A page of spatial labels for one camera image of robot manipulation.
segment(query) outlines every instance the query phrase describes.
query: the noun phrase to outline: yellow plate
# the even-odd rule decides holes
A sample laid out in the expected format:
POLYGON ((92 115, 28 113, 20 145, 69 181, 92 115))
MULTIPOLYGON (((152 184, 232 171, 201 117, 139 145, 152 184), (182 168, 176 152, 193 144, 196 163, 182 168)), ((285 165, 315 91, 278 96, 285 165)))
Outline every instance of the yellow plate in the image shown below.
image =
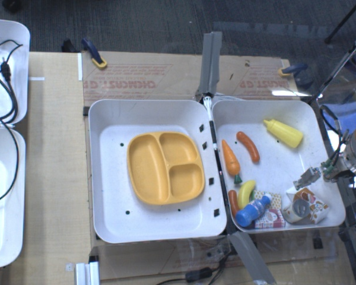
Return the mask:
POLYGON ((138 198, 151 205, 196 198, 204 189, 204 170, 193 140, 179 132, 151 132, 128 145, 128 170, 138 198))

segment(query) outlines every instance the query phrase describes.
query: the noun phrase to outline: yellow mustard bottle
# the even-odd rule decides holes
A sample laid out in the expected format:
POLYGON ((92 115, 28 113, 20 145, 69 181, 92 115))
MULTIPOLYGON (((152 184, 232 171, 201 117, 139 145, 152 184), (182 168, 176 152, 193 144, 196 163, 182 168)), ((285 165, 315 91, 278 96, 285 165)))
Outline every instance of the yellow mustard bottle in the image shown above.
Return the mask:
POLYGON ((303 139, 303 133, 301 131, 275 119, 271 119, 270 121, 265 119, 263 123, 270 133, 292 148, 297 148, 303 139))

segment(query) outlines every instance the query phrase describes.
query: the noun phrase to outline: white tray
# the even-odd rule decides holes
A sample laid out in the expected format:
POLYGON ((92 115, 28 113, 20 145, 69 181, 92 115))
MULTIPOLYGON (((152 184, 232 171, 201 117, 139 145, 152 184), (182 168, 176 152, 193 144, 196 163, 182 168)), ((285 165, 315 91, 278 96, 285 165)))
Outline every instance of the white tray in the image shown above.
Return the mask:
MULTIPOLYGON (((243 182, 250 179, 256 181, 256 189, 279 193, 282 197, 282 208, 290 204, 286 190, 294 187, 293 181, 309 167, 319 167, 327 160, 322 135, 313 109, 298 100, 223 100, 216 102, 212 108, 218 145, 221 150, 221 140, 225 139, 235 152, 241 165, 243 182), (277 119, 287 125, 297 128, 304 134, 301 144, 292 149, 277 142, 266 130, 264 119, 277 119), (254 164, 246 148, 236 140, 238 131, 245 132, 256 144, 260 153, 259 164, 254 164)), ((220 153, 223 166, 223 155, 220 153)), ((224 169, 227 189, 239 190, 233 184, 233 178, 224 169)), ((235 225, 250 233, 283 231, 292 229, 307 229, 318 227, 339 226, 345 220, 345 207, 337 184, 325 182, 321 177, 308 188, 327 203, 329 214, 319 224, 289 224, 284 228, 244 229, 236 222, 235 225)))
POLYGON ((100 100, 91 106, 88 118, 93 219, 100 238, 109 243, 201 238, 217 236, 225 229, 227 217, 208 115, 201 104, 191 100, 100 100), (154 131, 177 131, 194 140, 205 173, 200 196, 170 205, 148 205, 138 199, 128 173, 127 146, 138 134, 154 131))
MULTIPOLYGON (((18 102, 18 114, 13 123, 25 117, 28 93, 28 56, 30 33, 17 22, 0 20, 0 43, 12 39, 22 44, 8 61, 11 68, 11 81, 18 102)), ((16 46, 7 42, 0 46, 0 64, 16 46)), ((0 86, 0 115, 10 110, 11 101, 0 86)), ((26 145, 24 138, 12 129, 19 147, 19 165, 17 180, 10 193, 0 200, 0 267, 13 262, 23 247, 24 206, 25 206, 25 165, 26 145)), ((15 169, 16 150, 12 137, 5 128, 0 128, 0 196, 9 188, 15 169)))

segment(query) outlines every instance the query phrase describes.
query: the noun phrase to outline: patterned package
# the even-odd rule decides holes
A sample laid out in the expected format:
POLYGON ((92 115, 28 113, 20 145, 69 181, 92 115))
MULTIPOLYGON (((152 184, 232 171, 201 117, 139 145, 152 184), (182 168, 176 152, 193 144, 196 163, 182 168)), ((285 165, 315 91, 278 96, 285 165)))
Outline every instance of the patterned package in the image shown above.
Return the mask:
POLYGON ((299 190, 293 198, 293 201, 297 199, 303 199, 308 202, 310 206, 310 222, 312 224, 318 224, 322 221, 329 212, 329 206, 320 200, 315 194, 308 188, 303 188, 299 190))
POLYGON ((255 228, 283 228, 286 222, 280 209, 266 209, 264 214, 255 220, 255 228))
POLYGON ((252 192, 252 200, 261 200, 261 198, 265 194, 270 194, 272 196, 272 201, 269 205, 266 206, 267 209, 279 209, 281 210, 282 206, 282 198, 281 194, 278 193, 271 193, 268 191, 260 191, 260 190, 253 190, 252 192))

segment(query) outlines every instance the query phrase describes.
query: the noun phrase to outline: table surface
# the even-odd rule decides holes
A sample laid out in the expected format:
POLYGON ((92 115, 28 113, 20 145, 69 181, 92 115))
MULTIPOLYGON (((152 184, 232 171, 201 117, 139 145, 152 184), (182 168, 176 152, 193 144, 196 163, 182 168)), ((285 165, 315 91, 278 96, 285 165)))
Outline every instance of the table surface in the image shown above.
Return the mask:
MULTIPOLYGON (((30 53, 27 116, 17 125, 27 143, 24 242, 0 270, 2 284, 74 284, 74 265, 91 251, 84 96, 78 54, 30 53)), ((330 256, 268 264, 279 284, 355 284, 347 251, 332 235, 330 256)), ((105 284, 156 284, 171 275, 105 284)), ((217 284, 254 284, 244 267, 217 284)))

